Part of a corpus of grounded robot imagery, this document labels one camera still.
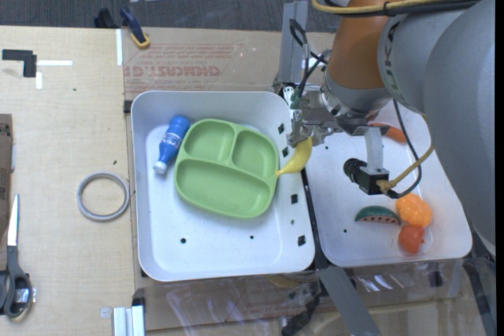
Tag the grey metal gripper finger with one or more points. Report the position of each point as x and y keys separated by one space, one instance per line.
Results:
x=294 y=137
x=319 y=134

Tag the brown cardboard piece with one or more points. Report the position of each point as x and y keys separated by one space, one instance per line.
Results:
x=4 y=169

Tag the brown cardboard board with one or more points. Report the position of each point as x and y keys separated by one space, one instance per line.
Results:
x=197 y=63

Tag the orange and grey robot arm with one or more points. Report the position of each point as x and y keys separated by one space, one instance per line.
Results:
x=441 y=63

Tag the green divided plate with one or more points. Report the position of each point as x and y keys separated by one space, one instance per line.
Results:
x=224 y=177

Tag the black cylinder on white bracket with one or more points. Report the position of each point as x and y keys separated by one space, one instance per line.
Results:
x=366 y=177

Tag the yellow-orange bell pepper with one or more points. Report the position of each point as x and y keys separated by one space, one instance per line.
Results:
x=414 y=209

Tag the orange carrot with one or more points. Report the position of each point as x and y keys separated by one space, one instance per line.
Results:
x=395 y=133

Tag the yellow banana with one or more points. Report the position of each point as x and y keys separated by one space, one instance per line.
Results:
x=299 y=161

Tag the blue bottle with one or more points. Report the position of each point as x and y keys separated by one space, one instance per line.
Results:
x=171 y=141

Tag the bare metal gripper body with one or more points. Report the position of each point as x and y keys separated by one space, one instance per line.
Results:
x=315 y=112

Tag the white plastic tray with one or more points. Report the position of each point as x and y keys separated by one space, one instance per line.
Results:
x=220 y=244
x=354 y=244

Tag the watermelon slice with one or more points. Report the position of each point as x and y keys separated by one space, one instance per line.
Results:
x=377 y=216

